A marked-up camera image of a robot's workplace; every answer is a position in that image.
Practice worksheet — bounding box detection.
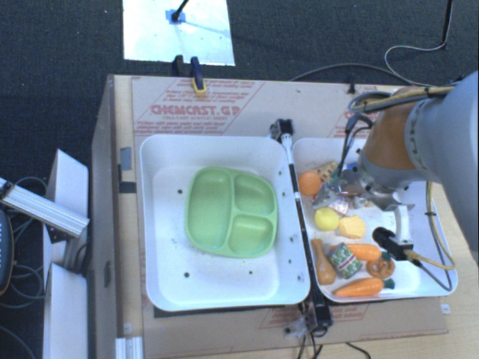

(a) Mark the brown cardboard board red print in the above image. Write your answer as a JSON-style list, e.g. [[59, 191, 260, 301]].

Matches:
[[130, 76, 450, 346]]

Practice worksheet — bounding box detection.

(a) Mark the green and red can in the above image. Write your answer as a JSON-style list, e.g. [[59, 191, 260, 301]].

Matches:
[[328, 242, 363, 280]]

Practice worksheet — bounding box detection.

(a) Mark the white plastic tray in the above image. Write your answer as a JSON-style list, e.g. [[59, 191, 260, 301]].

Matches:
[[291, 137, 460, 304], [138, 133, 311, 313]]

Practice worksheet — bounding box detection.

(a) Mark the thin black and white rod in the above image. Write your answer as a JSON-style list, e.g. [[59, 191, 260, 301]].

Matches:
[[280, 132, 332, 325]]

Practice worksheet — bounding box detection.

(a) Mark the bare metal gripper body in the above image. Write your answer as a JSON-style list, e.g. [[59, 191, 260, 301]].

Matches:
[[336, 169, 412, 212]]

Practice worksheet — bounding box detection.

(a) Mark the yellow toy cheese chunk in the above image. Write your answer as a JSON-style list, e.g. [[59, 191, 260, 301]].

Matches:
[[338, 215, 367, 239]]

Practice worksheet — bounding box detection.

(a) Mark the orange toy orange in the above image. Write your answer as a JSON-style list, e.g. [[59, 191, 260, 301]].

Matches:
[[298, 171, 323, 197]]

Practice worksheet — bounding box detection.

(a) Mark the orange carrot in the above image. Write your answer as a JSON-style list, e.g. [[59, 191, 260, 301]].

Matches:
[[329, 243, 382, 263], [332, 277, 396, 298]]

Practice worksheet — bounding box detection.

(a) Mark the yellow toy lemon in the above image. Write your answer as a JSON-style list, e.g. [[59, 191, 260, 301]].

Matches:
[[314, 206, 341, 232]]

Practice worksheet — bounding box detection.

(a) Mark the brown toy pretzel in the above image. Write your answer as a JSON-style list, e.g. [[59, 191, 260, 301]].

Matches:
[[365, 258, 397, 279]]

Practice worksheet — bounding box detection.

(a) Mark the black cylinder on white bracket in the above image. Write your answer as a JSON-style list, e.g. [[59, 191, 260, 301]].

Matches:
[[372, 203, 415, 262]]

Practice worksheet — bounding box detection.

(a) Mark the green divided plate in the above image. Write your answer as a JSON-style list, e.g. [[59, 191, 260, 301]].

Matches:
[[184, 165, 278, 260]]

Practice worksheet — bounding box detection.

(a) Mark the brown toy chicken drumstick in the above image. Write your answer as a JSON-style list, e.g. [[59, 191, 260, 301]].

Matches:
[[311, 238, 337, 286]]

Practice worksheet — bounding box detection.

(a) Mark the tan waffle biscuit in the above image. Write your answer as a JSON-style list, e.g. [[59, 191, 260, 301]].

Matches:
[[316, 162, 340, 181]]

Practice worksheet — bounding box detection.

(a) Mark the black block with thin wires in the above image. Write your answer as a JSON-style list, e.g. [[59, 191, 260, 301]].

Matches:
[[284, 301, 335, 339], [269, 118, 296, 140]]

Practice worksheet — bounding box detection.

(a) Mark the red and white shiny packet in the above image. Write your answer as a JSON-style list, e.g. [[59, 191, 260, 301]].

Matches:
[[329, 196, 356, 216]]

